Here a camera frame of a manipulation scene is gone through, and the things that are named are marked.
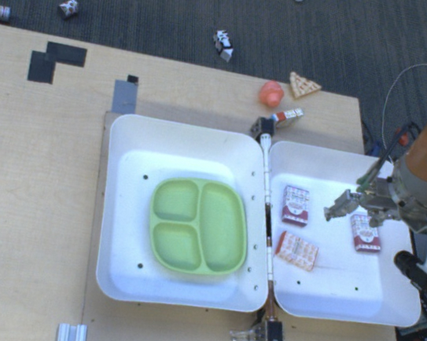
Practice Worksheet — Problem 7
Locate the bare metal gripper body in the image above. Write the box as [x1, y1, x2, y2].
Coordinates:
[355, 174, 427, 235]

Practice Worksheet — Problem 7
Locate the thin black and white rod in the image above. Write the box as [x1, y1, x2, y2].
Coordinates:
[232, 131, 307, 324]

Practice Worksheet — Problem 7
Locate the white plastic tray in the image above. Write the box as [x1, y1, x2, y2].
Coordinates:
[84, 110, 293, 324]
[245, 137, 427, 336]

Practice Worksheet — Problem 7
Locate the red white and blue carton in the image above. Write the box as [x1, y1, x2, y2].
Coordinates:
[270, 103, 306, 133]

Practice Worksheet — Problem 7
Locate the tan pizza slice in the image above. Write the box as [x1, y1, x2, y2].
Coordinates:
[285, 70, 326, 104]

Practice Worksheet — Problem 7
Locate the green divided plate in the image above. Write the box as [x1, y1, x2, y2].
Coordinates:
[140, 170, 258, 284]

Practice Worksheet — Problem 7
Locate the black and white carton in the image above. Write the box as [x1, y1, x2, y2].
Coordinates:
[208, 27, 238, 64]

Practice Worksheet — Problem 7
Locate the white carton with red print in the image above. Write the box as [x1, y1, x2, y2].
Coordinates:
[56, 0, 82, 22]

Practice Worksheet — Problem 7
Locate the black cylinder on white bracket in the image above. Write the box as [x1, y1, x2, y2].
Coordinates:
[389, 222, 427, 295]

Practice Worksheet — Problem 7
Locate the black block with thin wires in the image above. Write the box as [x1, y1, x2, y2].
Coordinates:
[250, 316, 288, 341]
[248, 115, 278, 142]

